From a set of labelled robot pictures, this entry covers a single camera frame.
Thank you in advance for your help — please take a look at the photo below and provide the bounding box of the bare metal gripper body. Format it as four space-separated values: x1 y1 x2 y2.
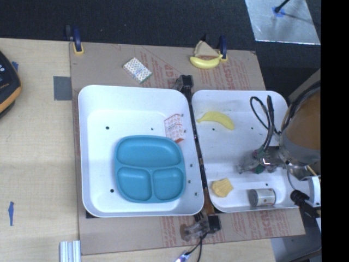
260 145 290 168

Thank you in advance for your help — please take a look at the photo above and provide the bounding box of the white plastic tray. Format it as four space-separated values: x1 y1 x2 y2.
77 85 205 218
191 90 299 214

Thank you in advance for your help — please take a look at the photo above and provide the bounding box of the white and silver can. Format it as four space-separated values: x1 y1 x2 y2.
247 188 277 208

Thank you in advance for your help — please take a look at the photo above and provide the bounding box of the yellow ridged biscuit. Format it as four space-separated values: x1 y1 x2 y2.
211 177 234 199

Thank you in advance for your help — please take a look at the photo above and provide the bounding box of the yellow banana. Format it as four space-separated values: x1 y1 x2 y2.
189 53 223 70
196 111 236 131

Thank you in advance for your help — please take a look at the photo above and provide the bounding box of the orange and white carton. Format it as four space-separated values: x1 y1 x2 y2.
164 113 185 144

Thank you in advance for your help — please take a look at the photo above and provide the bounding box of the blue divided plate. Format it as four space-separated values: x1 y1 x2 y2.
113 135 187 204

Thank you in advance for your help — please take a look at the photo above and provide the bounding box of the beige bread slice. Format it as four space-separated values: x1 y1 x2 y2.
194 40 220 57

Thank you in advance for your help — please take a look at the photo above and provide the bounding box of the white patterned packet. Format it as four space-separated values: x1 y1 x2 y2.
122 57 153 85

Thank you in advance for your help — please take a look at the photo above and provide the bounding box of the brown cardboard board red print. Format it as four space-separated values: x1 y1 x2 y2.
69 41 306 256

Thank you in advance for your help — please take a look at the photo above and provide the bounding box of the black cylinder on white bracket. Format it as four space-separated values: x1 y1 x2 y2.
290 175 321 218

